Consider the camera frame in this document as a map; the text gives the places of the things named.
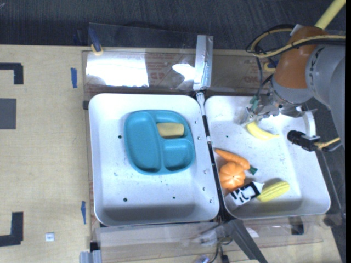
wire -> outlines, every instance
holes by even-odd
[[[217,244],[216,253],[214,254],[213,259],[211,261],[209,261],[208,263],[213,263],[216,260],[216,258],[218,256],[218,252],[219,252],[219,244]]]
[[[298,48],[302,45],[317,45],[317,44],[335,44],[335,45],[345,45],[345,36],[340,35],[317,35],[306,37],[304,39],[300,39],[292,42],[291,44],[285,45],[280,48],[269,49],[266,52],[262,52],[259,47],[259,43],[266,36],[278,33],[278,32],[291,32],[294,26],[292,25],[278,25],[270,28],[269,30],[263,32],[261,35],[256,37],[247,47],[246,51],[248,53],[253,54],[257,58],[269,58],[271,56],[275,56],[286,52],[287,50],[291,50],[293,48]]]
[[[262,83],[263,83],[263,72],[262,72],[262,67],[261,63],[259,62],[259,58],[256,58],[257,66],[258,66],[258,71],[259,71],[259,88],[256,92],[256,96],[259,96],[262,90]]]
[[[306,37],[305,39],[300,39],[300,40],[294,41],[291,44],[285,45],[285,46],[283,46],[279,49],[276,49],[276,50],[269,50],[266,52],[266,54],[256,53],[254,50],[248,50],[247,52],[252,53],[257,58],[268,58],[271,56],[281,54],[281,53],[286,52],[288,50],[298,48],[302,45],[317,45],[317,44],[325,44],[325,43],[331,43],[334,45],[344,45],[345,40],[346,40],[345,36],[317,35],[317,36]]]
[[[220,255],[223,256],[223,248],[221,244],[219,244],[219,248],[220,248]]]
[[[263,82],[262,82],[262,86],[266,85],[273,77],[273,74],[269,75]]]
[[[269,62],[276,68],[276,63],[272,58],[268,58]]]
[[[334,150],[337,150],[340,146],[342,145],[342,143],[338,143],[337,145],[335,145],[334,147],[324,147],[322,148],[323,152],[333,152]]]
[[[331,145],[339,140],[340,140],[340,138],[334,138],[334,139],[327,141],[327,142],[315,142],[314,145],[317,146],[318,149],[322,149],[322,148],[327,147],[327,146],[329,146],[329,145]]]
[[[230,241],[226,242],[226,243],[221,243],[221,245],[228,245],[233,241],[233,239],[231,239]]]

white tray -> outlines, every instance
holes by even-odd
[[[290,130],[305,132],[303,119],[284,115],[264,119],[260,127],[280,136],[268,141],[259,140],[239,125],[250,99],[212,96],[206,100],[212,146],[241,155],[258,168],[254,176],[246,172],[245,183],[256,181],[269,185],[285,180],[291,189],[270,202],[253,199],[234,211],[227,209],[228,212],[239,219],[324,214],[330,207],[330,196],[316,154],[291,144],[287,139]],[[224,160],[217,154],[215,159],[219,170]]]
[[[180,113],[194,138],[190,168],[145,175],[128,161],[123,126],[131,112]],[[89,103],[94,210],[106,226],[208,221],[219,201],[198,103],[185,95],[99,94]]]

metal bracket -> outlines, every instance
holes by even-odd
[[[223,226],[226,233],[230,235],[250,260],[256,259],[259,263],[268,263],[250,233],[246,230],[242,220],[230,220]]]
[[[193,90],[207,89],[211,85],[213,36],[198,35],[195,55]]]
[[[102,263],[101,251],[94,250],[93,252],[82,251],[79,255],[79,263]]]

yellow corn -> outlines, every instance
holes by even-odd
[[[275,184],[264,188],[260,195],[257,196],[257,199],[261,202],[268,202],[271,199],[277,198],[287,191],[289,191],[290,185],[286,181],[279,181]]]

yellow pole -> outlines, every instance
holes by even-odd
[[[320,29],[325,29],[345,4],[346,0],[334,0],[317,21],[315,26]]]

